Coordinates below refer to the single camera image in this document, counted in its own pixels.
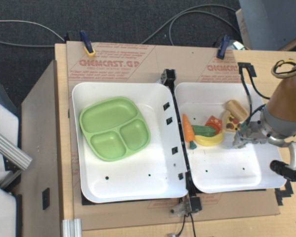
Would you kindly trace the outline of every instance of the black fabric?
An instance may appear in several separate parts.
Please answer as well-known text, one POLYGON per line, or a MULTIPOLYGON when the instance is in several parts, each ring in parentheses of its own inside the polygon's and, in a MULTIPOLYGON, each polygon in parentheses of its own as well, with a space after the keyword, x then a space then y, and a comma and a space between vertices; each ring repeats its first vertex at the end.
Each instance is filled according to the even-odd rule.
MULTIPOLYGON (((43 24, 61 37, 85 30, 91 41, 141 43, 177 13, 201 4, 221 4, 238 10, 238 0, 0 0, 0 19, 43 24)), ((223 8, 202 8, 238 28, 235 13, 223 8)), ((170 45, 168 27, 147 44, 170 45)), ((227 24, 204 14, 188 14, 173 25, 175 45, 211 47, 229 35, 241 40, 227 24)), ((0 23, 0 40, 20 44, 61 43, 48 30, 23 23, 0 23)), ((19 107, 54 58, 53 48, 22 48, 0 44, 0 83, 19 107)))

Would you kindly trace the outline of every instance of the blue clamp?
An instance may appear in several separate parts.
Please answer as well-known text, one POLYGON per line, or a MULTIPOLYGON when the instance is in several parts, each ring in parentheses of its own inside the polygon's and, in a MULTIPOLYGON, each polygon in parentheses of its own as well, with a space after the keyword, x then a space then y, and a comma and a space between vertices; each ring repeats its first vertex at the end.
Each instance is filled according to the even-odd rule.
POLYGON ((95 50, 92 47, 91 41, 90 41, 87 33, 85 31, 80 31, 79 34, 80 34, 81 41, 83 41, 83 43, 84 43, 84 50, 87 53, 87 55, 89 57, 95 56, 95 50))
POLYGON ((226 49, 229 45, 230 42, 230 38, 225 35, 225 37, 223 37, 222 41, 221 41, 221 45, 217 51, 217 58, 223 59, 225 57, 225 53, 226 53, 226 49))

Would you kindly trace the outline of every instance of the wooden table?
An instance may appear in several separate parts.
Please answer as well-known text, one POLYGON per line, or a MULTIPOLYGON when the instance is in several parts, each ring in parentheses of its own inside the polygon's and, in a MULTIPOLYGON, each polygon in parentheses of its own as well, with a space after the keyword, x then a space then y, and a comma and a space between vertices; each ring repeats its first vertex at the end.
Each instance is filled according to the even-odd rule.
MULTIPOLYGON (((274 61, 278 61, 287 56, 296 60, 296 52, 281 52, 281 51, 233 51, 237 62, 250 62, 254 64, 255 70, 259 74, 255 78, 255 83, 258 89, 265 94, 271 95, 279 83, 279 80, 270 74, 269 68, 274 66, 274 61)), ((34 160, 40 158, 37 154, 37 144, 42 140, 43 135, 48 133, 46 128, 44 131, 36 132, 37 123, 33 122, 33 116, 48 115, 50 119, 45 119, 47 123, 54 122, 56 124, 55 131, 49 132, 49 147, 53 153, 50 153, 50 159, 45 154, 46 163, 37 163, 35 166, 25 171, 22 174, 22 181, 19 187, 16 188, 16 193, 23 194, 24 199, 24 237, 27 236, 57 236, 60 234, 60 224, 63 219, 73 220, 74 205, 73 205, 73 182, 72 182, 72 159, 70 148, 70 123, 68 118, 69 101, 68 101, 68 73, 67 73, 67 49, 65 44, 55 45, 55 62, 51 64, 54 68, 46 70, 37 85, 33 88, 27 99, 22 104, 23 127, 22 132, 36 136, 36 143, 33 142, 31 135, 22 137, 22 149, 29 153, 34 160), (48 94, 53 95, 52 99, 48 99, 48 94), (45 107, 35 105, 37 97, 45 101, 45 107), (46 172, 57 173, 51 176, 46 172), (40 183, 47 182, 49 187, 54 187, 56 191, 51 194, 51 206, 42 211, 41 194, 46 185, 39 187, 40 183), (36 189, 29 191, 29 183, 36 185, 36 189), (39 204, 38 209, 33 210, 34 204, 39 204)), ((283 161, 289 162, 289 153, 287 149, 280 150, 283 161)), ((211 220, 195 222, 196 235, 198 237, 269 237, 269 236, 295 236, 296 237, 296 183, 292 183, 294 194, 292 197, 284 198, 284 206, 280 207, 280 215, 211 220)), ((182 227, 182 223, 138 226, 127 228, 103 229, 83 231, 84 237, 151 237, 160 236, 166 237, 169 233, 178 233, 182 227)), ((193 236, 190 220, 185 225, 182 237, 193 236)))

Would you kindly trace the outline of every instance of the green cucumber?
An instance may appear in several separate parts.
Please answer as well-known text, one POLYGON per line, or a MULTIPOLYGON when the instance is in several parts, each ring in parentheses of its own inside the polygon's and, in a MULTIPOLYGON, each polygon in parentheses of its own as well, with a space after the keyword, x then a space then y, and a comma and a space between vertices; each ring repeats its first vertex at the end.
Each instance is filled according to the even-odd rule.
POLYGON ((202 135, 206 137, 213 137, 216 129, 209 125, 192 125, 195 135, 202 135))

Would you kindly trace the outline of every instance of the orange carrot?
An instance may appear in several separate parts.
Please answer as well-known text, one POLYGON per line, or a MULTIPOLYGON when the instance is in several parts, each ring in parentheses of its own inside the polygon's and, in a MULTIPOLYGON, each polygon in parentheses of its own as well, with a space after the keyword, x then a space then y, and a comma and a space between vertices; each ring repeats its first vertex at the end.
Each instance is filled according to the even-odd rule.
POLYGON ((195 139, 195 134, 191 126, 191 123, 187 119, 186 114, 183 114, 182 125, 183 125, 183 133, 184 133, 185 140, 190 143, 189 148, 195 149, 196 144, 193 142, 193 140, 195 139))

